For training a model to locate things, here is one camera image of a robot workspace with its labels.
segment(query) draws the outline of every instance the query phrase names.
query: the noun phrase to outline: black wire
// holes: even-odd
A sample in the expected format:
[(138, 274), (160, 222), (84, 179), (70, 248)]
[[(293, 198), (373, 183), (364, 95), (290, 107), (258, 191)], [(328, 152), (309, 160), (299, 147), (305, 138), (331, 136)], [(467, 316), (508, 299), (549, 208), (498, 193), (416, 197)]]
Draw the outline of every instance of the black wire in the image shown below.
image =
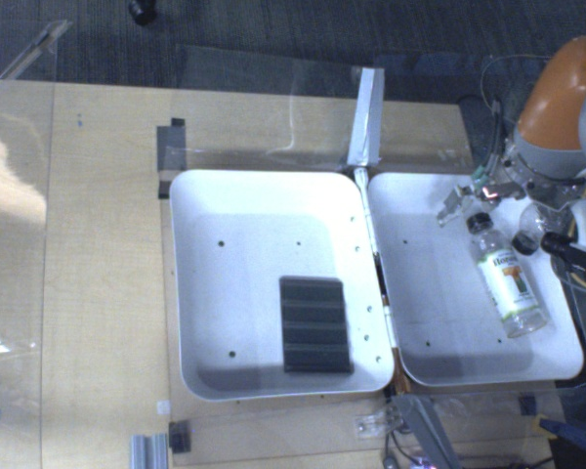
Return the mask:
[(389, 434), (387, 434), (386, 439), (384, 441), (384, 458), (389, 457)]
[(410, 460), (410, 462), (412, 462), (413, 464), (417, 464), (419, 465), (419, 460), (417, 460), (416, 458), (414, 458), (411, 455), (408, 455), (405, 451), (403, 451), (403, 449), (401, 449), (401, 447), (399, 446), (398, 443), (398, 439), (395, 436), (395, 431), (391, 431), (391, 438), (393, 438), (393, 443), (395, 444), (395, 448), (398, 449), (399, 453), (401, 453), (404, 457), (406, 457), (408, 460)]
[(489, 168), (490, 158), (492, 158), (495, 155), (499, 157), (502, 156), (504, 152), (504, 146), (507, 135), (506, 129), (504, 127), (503, 106), (501, 104), (501, 101), (499, 101), (497, 98), (493, 100), (492, 109), (495, 122), (492, 136), (493, 140), (492, 144), (488, 148), (488, 155), (486, 156), (486, 159), (483, 161), (482, 164), (487, 172), (492, 172), (494, 170), (494, 168)]

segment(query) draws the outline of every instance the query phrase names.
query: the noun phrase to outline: wooden surface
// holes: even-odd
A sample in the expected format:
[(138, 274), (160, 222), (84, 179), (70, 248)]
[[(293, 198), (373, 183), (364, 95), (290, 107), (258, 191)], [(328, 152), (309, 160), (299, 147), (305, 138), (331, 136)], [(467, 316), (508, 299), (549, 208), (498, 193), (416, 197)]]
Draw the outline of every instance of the wooden surface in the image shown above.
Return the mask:
[[(288, 157), (289, 147), (339, 148), (349, 137), (352, 108), (333, 100), (56, 86), (43, 311), (44, 469), (128, 467), (131, 436), (165, 432), (171, 418), (156, 126), (182, 117), (199, 147), (233, 142)], [(388, 105), (384, 120), (398, 163), (469, 168), (456, 107)], [(212, 450), (228, 442), (211, 440)], [(523, 440), (511, 445), (518, 455), (526, 450)], [(538, 458), (545, 448), (537, 438), (529, 455)], [(490, 442), (470, 447), (478, 449), (492, 450)], [(201, 467), (380, 466), (376, 448)]]

